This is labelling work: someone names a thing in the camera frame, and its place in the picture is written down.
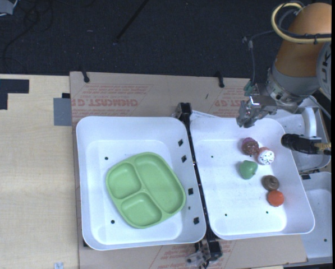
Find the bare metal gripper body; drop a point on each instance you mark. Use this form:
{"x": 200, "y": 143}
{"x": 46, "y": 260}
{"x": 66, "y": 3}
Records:
{"x": 265, "y": 101}

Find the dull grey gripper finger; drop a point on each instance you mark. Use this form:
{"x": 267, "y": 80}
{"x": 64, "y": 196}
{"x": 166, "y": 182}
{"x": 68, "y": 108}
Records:
{"x": 241, "y": 119}
{"x": 252, "y": 119}

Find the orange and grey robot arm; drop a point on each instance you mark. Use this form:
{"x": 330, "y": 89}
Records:
{"x": 302, "y": 52}

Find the pink and brown toy doughnut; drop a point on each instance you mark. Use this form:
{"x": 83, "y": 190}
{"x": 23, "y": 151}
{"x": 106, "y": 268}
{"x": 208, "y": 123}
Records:
{"x": 250, "y": 146}

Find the white sprinkled toy cupcake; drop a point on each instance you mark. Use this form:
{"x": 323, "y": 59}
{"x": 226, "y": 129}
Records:
{"x": 266, "y": 156}

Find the green toy pepper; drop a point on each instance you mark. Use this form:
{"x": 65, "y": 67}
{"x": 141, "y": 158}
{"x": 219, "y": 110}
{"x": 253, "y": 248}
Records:
{"x": 247, "y": 169}

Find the orange toy tomato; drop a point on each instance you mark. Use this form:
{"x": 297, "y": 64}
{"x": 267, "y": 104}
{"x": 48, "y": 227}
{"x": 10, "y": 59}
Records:
{"x": 275, "y": 198}

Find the white plastic tray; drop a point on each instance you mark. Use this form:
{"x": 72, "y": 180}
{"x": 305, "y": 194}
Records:
{"x": 100, "y": 234}
{"x": 234, "y": 206}

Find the brown cardboard board red print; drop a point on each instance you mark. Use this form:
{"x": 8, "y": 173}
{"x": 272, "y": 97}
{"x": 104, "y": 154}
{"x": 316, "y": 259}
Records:
{"x": 156, "y": 97}

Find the green divided plate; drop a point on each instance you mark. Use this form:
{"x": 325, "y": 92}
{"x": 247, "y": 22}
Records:
{"x": 144, "y": 189}

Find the black cylinder on white bracket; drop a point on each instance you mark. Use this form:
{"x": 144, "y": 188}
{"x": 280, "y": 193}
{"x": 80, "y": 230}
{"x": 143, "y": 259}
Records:
{"x": 296, "y": 143}

